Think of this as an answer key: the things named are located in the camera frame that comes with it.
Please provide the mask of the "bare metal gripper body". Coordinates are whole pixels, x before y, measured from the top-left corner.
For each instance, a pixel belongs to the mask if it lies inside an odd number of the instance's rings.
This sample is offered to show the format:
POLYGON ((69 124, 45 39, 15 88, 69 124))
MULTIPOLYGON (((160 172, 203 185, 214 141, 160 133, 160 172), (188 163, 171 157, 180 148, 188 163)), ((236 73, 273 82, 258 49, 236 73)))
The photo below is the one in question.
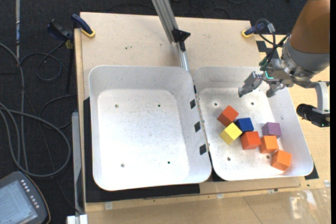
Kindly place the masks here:
POLYGON ((276 58, 261 62, 260 70, 263 80, 271 88, 292 87, 294 84, 307 88, 315 76, 314 71, 306 70, 292 60, 276 58))

